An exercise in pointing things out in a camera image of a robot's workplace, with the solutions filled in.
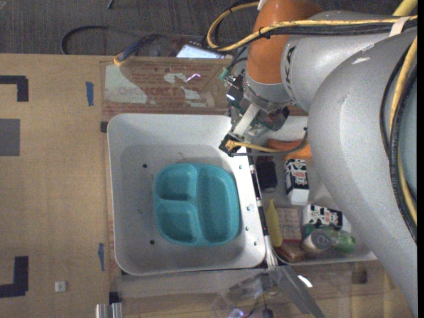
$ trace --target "small white square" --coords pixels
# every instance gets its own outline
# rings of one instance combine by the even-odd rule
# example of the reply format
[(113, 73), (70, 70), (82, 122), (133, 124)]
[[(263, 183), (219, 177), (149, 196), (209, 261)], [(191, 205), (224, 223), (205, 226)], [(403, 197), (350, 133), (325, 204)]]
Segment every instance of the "small white square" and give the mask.
[(66, 291), (66, 281), (62, 280), (60, 282), (54, 282), (54, 291), (55, 292), (65, 292)]

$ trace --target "teal plate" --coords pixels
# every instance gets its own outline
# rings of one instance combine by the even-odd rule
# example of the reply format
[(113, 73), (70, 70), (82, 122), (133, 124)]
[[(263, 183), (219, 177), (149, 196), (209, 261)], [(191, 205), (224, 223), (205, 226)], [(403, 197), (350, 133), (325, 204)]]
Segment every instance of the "teal plate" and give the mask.
[(239, 233), (236, 183), (209, 164), (172, 164), (154, 180), (154, 214), (160, 234), (189, 246), (226, 244)]

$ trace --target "wooden surface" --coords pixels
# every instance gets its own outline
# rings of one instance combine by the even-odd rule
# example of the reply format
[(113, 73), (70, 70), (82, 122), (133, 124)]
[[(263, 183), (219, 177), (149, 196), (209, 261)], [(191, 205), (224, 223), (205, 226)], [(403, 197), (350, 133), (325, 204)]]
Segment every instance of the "wooden surface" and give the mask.
[[(121, 274), (109, 260), (102, 74), (110, 57), (0, 54), (0, 75), (24, 75), (29, 102), (0, 85), (0, 118), (21, 120), (20, 156), (0, 156), (0, 284), (13, 281), (13, 258), (28, 256), (25, 296), (1, 298), (0, 317), (94, 317)], [(89, 106), (86, 82), (94, 86)], [(105, 270), (98, 256), (104, 244)], [(328, 317), (411, 317), (379, 262), (295, 268), (309, 278)], [(355, 275), (368, 273), (365, 284)], [(68, 289), (54, 292), (54, 282)], [(123, 298), (125, 317), (210, 317), (214, 295)], [(288, 298), (266, 299), (276, 317), (302, 315)], [(261, 317), (255, 311), (251, 317)]]

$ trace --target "dark floor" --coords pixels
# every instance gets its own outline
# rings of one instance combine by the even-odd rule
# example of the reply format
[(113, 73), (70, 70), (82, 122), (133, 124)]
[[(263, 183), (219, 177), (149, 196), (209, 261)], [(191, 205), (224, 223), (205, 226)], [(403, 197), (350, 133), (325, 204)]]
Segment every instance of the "dark floor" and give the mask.
[[(71, 54), (116, 54), (138, 34), (203, 36), (214, 18), (237, 0), (0, 0), (0, 52), (60, 53), (60, 40), (82, 25), (115, 30), (89, 30), (72, 37)], [(323, 9), (345, 9), (389, 15), (402, 0), (314, 0)], [(222, 34), (239, 38), (250, 32), (257, 11), (241, 11), (223, 23)]]

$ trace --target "gray square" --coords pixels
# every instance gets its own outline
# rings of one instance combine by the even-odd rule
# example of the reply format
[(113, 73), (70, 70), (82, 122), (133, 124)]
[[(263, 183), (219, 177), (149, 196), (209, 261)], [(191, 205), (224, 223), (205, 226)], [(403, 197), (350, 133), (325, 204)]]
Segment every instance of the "gray square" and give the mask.
[(18, 156), (21, 143), (21, 120), (0, 119), (0, 156)]

